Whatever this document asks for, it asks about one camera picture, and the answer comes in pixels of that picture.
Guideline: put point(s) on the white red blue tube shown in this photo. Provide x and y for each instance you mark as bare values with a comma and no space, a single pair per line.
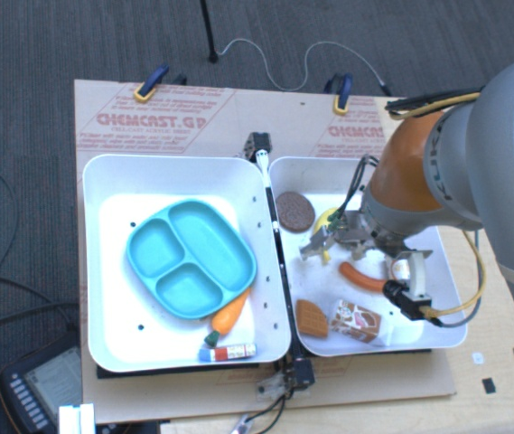
229,352

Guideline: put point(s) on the brown cardboard board, red print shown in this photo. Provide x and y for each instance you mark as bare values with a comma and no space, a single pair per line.
157,120

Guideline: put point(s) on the white plastic tray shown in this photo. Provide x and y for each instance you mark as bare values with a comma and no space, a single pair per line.
428,328
116,333

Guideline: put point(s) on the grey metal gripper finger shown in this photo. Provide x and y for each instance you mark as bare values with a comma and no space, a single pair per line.
317,243
359,251

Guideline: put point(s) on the blue divided plate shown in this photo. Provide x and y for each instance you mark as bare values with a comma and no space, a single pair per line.
193,260

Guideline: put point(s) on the brown and white carton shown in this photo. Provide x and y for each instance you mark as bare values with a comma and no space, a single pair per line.
358,323

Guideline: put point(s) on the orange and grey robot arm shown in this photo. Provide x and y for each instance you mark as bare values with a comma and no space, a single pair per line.
473,161

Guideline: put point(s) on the orange sausage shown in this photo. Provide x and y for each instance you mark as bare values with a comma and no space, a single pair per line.
358,277

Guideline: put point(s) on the orange carrot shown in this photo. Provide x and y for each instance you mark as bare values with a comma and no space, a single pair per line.
229,317

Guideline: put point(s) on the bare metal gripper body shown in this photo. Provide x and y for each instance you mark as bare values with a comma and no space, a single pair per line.
358,231

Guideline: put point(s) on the black cylinder on white bracket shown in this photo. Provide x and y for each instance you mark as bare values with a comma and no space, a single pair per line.
408,299

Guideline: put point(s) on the white and orange can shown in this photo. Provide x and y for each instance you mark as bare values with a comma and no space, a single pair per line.
400,269

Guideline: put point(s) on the brown round biscuit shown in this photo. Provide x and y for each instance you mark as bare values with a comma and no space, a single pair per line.
295,211

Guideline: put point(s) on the yellow banana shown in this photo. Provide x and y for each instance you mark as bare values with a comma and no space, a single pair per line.
322,220

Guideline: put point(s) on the brown waffle bread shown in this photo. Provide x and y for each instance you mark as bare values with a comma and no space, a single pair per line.
311,319

